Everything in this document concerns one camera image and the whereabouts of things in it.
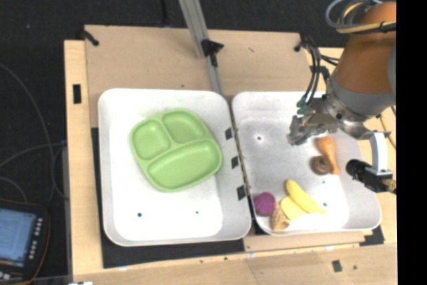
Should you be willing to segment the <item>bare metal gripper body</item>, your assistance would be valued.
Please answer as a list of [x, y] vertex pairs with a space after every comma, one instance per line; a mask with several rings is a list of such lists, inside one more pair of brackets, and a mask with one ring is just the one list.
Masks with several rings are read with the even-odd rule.
[[300, 118], [304, 129], [328, 129], [329, 133], [341, 130], [354, 139], [369, 139], [373, 135], [364, 125], [368, 117], [352, 112], [334, 97], [313, 98]]

